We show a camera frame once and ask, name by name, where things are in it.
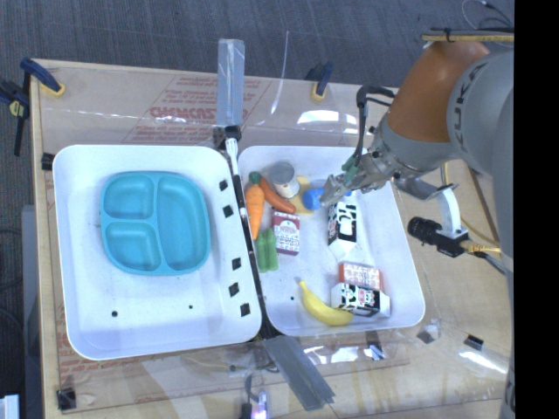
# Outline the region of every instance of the table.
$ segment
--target table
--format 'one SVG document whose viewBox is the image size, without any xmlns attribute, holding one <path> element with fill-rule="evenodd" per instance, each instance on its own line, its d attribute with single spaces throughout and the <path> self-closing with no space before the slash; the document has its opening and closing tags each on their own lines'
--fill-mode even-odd
<svg viewBox="0 0 559 419">
<path fill-rule="evenodd" d="M 245 378 L 231 375 L 231 352 L 244 344 L 122 362 L 83 361 L 65 338 L 64 304 L 53 202 L 52 172 L 45 158 L 71 144 L 203 144 L 211 146 L 217 77 L 114 65 L 40 60 L 66 86 L 55 98 L 33 79 L 31 128 L 34 203 L 38 233 L 38 303 L 46 418 L 240 416 Z M 358 86 L 331 83 L 322 102 L 310 98 L 312 83 L 245 78 L 245 144 L 354 146 Z M 382 117 L 372 106 L 369 119 Z M 449 163 L 461 213 L 486 236 L 494 235 L 491 183 L 461 161 Z M 440 185 L 437 172 L 425 180 Z M 438 219 L 436 203 L 395 192 L 404 224 L 413 216 Z M 264 388 L 272 417 L 497 417 L 511 348 L 511 315 L 506 280 L 482 259 L 449 258 L 410 238 L 424 292 L 426 313 L 414 327 L 381 331 L 390 351 L 385 361 L 365 359 L 370 336 L 334 337 L 329 357 L 317 351 L 317 368 L 335 392 L 335 403 L 305 411 L 277 374 L 259 372 L 254 389 Z M 481 351 L 465 344 L 484 341 Z M 305 349 L 316 339 L 302 339 Z M 358 355 L 347 357 L 348 350 Z M 185 375 L 198 384 L 190 386 Z M 64 409 L 65 388 L 75 404 Z"/>
</svg>

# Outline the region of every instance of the white tray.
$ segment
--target white tray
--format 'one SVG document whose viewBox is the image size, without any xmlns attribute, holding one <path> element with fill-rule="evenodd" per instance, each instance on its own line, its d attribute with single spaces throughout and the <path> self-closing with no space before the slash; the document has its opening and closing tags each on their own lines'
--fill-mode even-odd
<svg viewBox="0 0 559 419">
<path fill-rule="evenodd" d="M 329 174 L 341 172 L 353 148 L 254 146 L 239 156 L 239 170 L 245 184 L 251 171 L 266 169 L 278 160 L 289 160 L 296 175 L 310 182 L 325 181 Z M 328 248 L 328 210 L 300 216 L 300 253 L 279 254 L 279 269 L 260 273 L 262 292 L 270 321 L 282 333 L 292 336 L 351 333 L 416 325 L 424 316 L 424 296 L 389 184 L 366 195 L 351 195 L 358 206 L 358 245 L 347 256 L 350 262 L 373 265 L 382 271 L 384 291 L 390 296 L 389 318 L 355 316 L 346 326 L 331 327 L 305 311 L 296 278 L 323 301 L 329 303 L 330 290 L 339 282 L 338 263 Z M 262 228 L 271 226 L 268 204 Z"/>
<path fill-rule="evenodd" d="M 100 193 L 111 175 L 135 170 L 176 172 L 202 190 L 211 250 L 197 271 L 136 275 L 107 258 Z M 53 177 L 66 328 L 79 354 L 91 360 L 160 354 L 244 342 L 258 333 L 258 296 L 231 173 L 220 153 L 185 146 L 70 146 L 56 154 Z M 221 181 L 227 182 L 224 190 Z"/>
</svg>

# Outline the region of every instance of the clear plastic sheet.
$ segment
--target clear plastic sheet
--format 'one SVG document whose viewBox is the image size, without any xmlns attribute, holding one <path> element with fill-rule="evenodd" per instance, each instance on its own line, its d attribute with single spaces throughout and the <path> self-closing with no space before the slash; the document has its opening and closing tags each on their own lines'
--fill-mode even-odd
<svg viewBox="0 0 559 419">
<path fill-rule="evenodd" d="M 217 78 L 213 74 L 41 63 L 66 86 L 66 93 L 58 99 L 38 86 L 32 89 L 33 125 L 40 129 L 37 150 L 42 153 L 55 155 L 72 144 L 214 148 L 218 143 Z M 284 144 L 353 147 L 357 133 L 355 93 L 359 86 L 330 83 L 320 102 L 310 97 L 312 87 L 313 83 L 305 80 L 246 77 L 245 124 L 239 149 Z M 371 125 L 380 120 L 385 109 L 371 105 Z M 367 134 L 365 147 L 371 138 Z M 452 164 L 450 171 L 452 180 L 461 184 L 457 198 L 462 212 L 491 234 L 472 175 L 460 163 Z M 50 232 L 50 262 L 39 271 L 48 271 L 52 278 L 54 303 L 45 309 L 44 321 L 51 321 L 50 332 L 56 337 L 43 347 L 52 347 L 56 364 L 44 364 L 46 377 L 59 377 L 58 399 L 67 406 L 62 413 L 124 405 L 140 408 L 154 401 L 211 398 L 224 393 L 224 402 L 233 405 L 228 411 L 237 414 L 241 402 L 245 402 L 250 375 L 254 391 L 268 393 L 272 417 L 306 416 L 308 412 L 289 393 L 259 337 L 228 347 L 115 361 L 88 361 L 79 356 L 66 338 L 52 172 L 36 172 L 36 182 L 40 182 L 46 195 L 45 215 Z M 428 175 L 427 180 L 440 184 L 438 173 Z M 491 197 L 488 192 L 482 193 Z M 438 219 L 436 203 L 421 203 L 396 191 L 395 196 L 404 225 L 413 216 Z M 306 355 L 336 392 L 335 403 L 327 409 L 337 417 L 503 396 L 510 351 L 505 279 L 481 259 L 452 259 L 413 238 L 410 247 L 426 303 L 425 316 L 419 324 L 350 335 L 333 330 L 328 337 L 300 339 Z M 482 346 L 475 346 L 480 343 L 477 340 L 482 340 Z M 183 417 L 177 405 L 184 404 L 164 405 L 162 408 L 168 412 L 175 411 Z M 205 414 L 223 417 L 210 407 L 206 407 Z"/>
</svg>

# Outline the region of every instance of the toy banana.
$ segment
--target toy banana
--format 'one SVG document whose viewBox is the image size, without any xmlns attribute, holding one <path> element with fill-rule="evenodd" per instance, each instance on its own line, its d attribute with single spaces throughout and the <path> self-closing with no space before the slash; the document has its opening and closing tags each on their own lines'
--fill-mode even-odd
<svg viewBox="0 0 559 419">
<path fill-rule="evenodd" d="M 316 319 L 330 326 L 347 325 L 353 319 L 353 313 L 326 305 L 308 289 L 305 281 L 299 281 L 299 286 L 303 290 L 303 305 Z"/>
</svg>

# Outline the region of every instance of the small box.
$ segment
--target small box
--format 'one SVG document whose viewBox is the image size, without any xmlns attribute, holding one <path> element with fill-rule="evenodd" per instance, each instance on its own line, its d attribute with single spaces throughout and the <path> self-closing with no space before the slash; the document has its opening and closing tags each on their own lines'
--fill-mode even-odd
<svg viewBox="0 0 559 419">
<path fill-rule="evenodd" d="M 328 210 L 328 248 L 338 261 L 357 245 L 357 205 L 338 202 Z"/>
<path fill-rule="evenodd" d="M 300 247 L 300 219 L 296 214 L 273 213 L 273 234 L 278 253 L 296 255 Z"/>
<path fill-rule="evenodd" d="M 381 271 L 370 265 L 342 262 L 339 266 L 340 282 L 359 285 L 363 289 L 381 291 L 383 281 Z"/>
<path fill-rule="evenodd" d="M 382 291 L 370 290 L 359 285 L 338 283 L 330 293 L 332 307 L 363 317 L 390 316 L 390 298 Z"/>
</svg>

